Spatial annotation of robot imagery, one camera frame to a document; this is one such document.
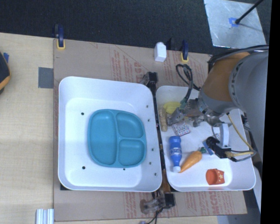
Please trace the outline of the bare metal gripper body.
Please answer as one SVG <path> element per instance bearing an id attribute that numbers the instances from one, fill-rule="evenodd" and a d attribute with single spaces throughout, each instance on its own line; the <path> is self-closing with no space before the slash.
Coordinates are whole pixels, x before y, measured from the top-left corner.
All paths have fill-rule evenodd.
<path id="1" fill-rule="evenodd" d="M 192 120 L 195 117 L 201 117 L 203 118 L 203 122 L 207 122 L 211 126 L 215 126 L 222 122 L 220 120 L 222 114 L 214 112 L 211 108 L 206 106 L 201 99 L 189 99 L 184 108 L 183 114 Z"/>

